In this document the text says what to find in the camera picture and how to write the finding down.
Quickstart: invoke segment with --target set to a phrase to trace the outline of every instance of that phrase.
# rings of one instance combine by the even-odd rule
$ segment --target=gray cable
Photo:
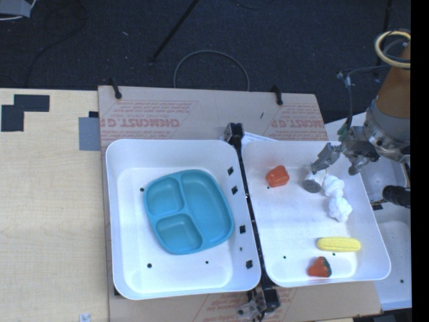
[[[180,66],[182,65],[182,63],[187,60],[189,57],[192,57],[194,55],[197,54],[207,54],[207,53],[211,53],[211,54],[218,54],[221,56],[225,56],[227,58],[229,58],[230,60],[234,61],[235,63],[237,63],[240,67],[240,69],[243,71],[244,75],[246,76],[246,80],[247,80],[247,91],[250,90],[250,80],[249,80],[249,75],[247,75],[246,70],[244,69],[244,67],[241,65],[240,62],[238,62],[235,58],[229,56],[228,54],[225,54],[223,52],[219,52],[216,50],[199,50],[199,51],[195,51],[195,52],[191,52],[189,55],[186,55],[185,57],[183,57],[183,59],[181,59],[181,61],[178,63],[178,65],[176,66],[176,69],[174,70],[174,76],[173,76],[173,87],[176,87],[176,77],[177,77],[177,72],[179,71]]]

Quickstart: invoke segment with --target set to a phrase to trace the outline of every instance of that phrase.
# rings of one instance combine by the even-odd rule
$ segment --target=cardboard
[[[316,97],[274,93],[99,87],[101,152],[105,199],[109,311],[111,321],[242,321],[238,308],[246,292],[200,294],[130,301],[115,294],[111,270],[109,198],[105,178],[105,151],[121,138],[177,140],[219,139],[229,123],[276,140],[327,140]],[[268,322],[301,322],[377,315],[380,302],[373,282],[326,284],[305,288],[277,288],[281,306],[264,317]]]

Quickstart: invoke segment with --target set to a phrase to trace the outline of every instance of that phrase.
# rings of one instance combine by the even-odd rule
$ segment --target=white tray
[[[246,291],[259,283],[261,266],[232,146],[220,140],[117,140],[107,149],[106,165],[113,281],[122,296],[140,300]],[[163,175],[189,169],[204,170],[217,180],[235,227],[216,247],[173,255],[158,243],[140,189]]]
[[[308,166],[317,160],[326,142],[250,142],[243,161],[267,275],[279,286],[295,287],[335,282],[381,280],[390,272],[390,260],[361,175],[350,176],[350,162],[343,156],[328,173],[344,180],[344,198],[353,211],[340,223],[328,215],[329,197],[324,191],[302,188]],[[265,175],[283,164],[290,175],[284,186],[268,188]],[[320,237],[350,236],[362,245],[358,252],[319,250]],[[307,275],[312,261],[324,256],[332,268],[329,278]]]

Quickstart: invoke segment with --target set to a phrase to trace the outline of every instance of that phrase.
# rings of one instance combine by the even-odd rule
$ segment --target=wooden surface
[[[107,322],[101,152],[78,139],[97,92],[0,89],[0,105],[14,94],[49,95],[50,111],[0,133],[0,320]]]

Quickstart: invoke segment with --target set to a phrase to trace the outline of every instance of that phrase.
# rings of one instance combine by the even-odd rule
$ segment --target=black fabric
[[[151,64],[192,2],[39,0],[30,18],[0,21],[0,87],[96,90],[111,77],[118,86],[277,86],[315,94],[328,123],[349,114],[337,72],[379,62],[373,43],[386,17],[389,30],[411,30],[411,0],[390,8],[389,0],[199,0]],[[385,74],[352,77],[354,113],[370,105]]]

